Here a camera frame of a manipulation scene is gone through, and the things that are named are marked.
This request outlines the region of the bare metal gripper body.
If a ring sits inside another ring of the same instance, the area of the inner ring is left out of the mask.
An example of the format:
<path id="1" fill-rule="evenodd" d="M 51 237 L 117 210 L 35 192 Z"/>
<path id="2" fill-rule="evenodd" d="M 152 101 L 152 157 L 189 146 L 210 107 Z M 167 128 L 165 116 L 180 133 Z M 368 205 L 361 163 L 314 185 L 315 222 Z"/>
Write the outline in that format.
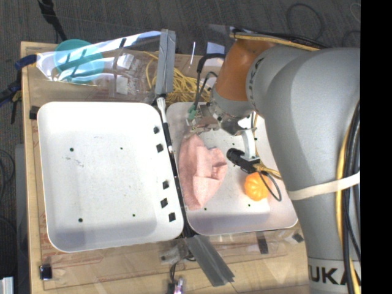
<path id="1" fill-rule="evenodd" d="M 246 131 L 253 134 L 257 130 L 253 126 L 253 122 L 249 127 L 245 127 L 239 123 L 241 119 L 234 118 L 225 112 L 214 113 L 212 109 L 209 103 L 198 104 L 197 106 L 194 103 L 191 104 L 186 116 L 186 136 L 200 135 L 211 130 L 223 130 L 229 135 L 239 136 Z"/>

